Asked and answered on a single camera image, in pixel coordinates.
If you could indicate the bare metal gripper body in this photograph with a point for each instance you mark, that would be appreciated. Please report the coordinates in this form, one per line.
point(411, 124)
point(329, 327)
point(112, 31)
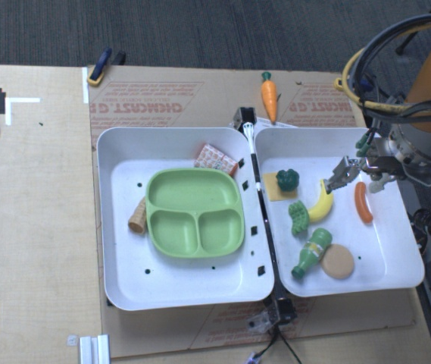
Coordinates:
point(383, 162)

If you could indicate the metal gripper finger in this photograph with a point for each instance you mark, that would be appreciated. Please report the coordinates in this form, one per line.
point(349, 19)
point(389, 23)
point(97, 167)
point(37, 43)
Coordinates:
point(337, 173)
point(351, 173)

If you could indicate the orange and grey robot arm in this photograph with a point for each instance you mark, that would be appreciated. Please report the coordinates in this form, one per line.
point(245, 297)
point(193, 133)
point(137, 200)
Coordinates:
point(429, 89)

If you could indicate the orange sausage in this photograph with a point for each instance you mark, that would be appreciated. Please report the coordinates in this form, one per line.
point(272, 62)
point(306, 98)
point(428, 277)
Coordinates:
point(363, 203)

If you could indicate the yellow banana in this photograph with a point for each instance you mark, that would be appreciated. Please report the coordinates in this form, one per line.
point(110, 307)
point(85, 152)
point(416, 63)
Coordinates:
point(323, 208)

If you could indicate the green broccoli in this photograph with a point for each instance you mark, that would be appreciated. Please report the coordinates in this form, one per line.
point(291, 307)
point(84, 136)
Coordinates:
point(288, 179)

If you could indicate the green grapes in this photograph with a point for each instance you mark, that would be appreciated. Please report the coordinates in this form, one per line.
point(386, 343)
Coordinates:
point(299, 217)

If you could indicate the yellow cheese slice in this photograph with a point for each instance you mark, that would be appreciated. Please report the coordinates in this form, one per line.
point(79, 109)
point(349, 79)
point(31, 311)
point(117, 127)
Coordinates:
point(273, 193)

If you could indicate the thin black and white rod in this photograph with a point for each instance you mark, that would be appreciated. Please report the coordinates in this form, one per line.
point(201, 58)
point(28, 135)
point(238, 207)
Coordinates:
point(264, 211)

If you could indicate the green bottle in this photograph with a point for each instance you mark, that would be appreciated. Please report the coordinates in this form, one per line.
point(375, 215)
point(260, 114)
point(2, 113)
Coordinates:
point(311, 252)

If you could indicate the tan round biscuit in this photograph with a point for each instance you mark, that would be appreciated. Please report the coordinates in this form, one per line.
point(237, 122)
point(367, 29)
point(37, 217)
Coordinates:
point(337, 262)

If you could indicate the white plastic tray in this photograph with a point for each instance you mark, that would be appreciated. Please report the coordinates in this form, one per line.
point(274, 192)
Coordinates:
point(185, 279)
point(385, 256)

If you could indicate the orange carrot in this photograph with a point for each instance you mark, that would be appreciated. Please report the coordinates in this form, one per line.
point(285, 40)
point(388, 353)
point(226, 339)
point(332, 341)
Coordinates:
point(269, 97)

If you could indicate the orange and white carton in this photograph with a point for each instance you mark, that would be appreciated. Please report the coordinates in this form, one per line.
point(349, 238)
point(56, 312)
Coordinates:
point(213, 157)

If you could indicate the green divided plate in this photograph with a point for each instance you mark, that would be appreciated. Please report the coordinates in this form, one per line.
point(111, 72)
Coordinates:
point(194, 190)

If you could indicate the brown cardboard board red print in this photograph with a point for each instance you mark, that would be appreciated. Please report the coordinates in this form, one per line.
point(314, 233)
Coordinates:
point(200, 97)

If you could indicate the tan ice cream cone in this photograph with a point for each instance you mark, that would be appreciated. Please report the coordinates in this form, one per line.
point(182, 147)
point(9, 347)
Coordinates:
point(138, 218)

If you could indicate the black cylinder on white bracket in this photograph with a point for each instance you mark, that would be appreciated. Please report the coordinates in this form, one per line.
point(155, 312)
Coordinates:
point(429, 224)

